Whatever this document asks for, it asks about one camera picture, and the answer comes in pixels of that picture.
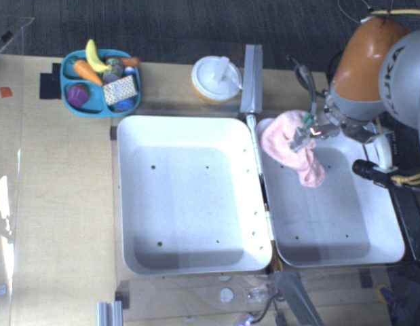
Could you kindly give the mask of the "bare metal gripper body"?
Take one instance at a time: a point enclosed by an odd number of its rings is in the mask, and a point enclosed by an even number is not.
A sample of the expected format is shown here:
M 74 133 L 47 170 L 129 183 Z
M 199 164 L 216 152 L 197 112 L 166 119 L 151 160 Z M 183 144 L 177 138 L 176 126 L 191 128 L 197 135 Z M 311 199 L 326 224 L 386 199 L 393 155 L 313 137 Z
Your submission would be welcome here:
M 309 128 L 311 138 L 327 139 L 337 136 L 345 124 L 345 117 L 336 111 L 323 109 L 317 112 L 314 123 Z

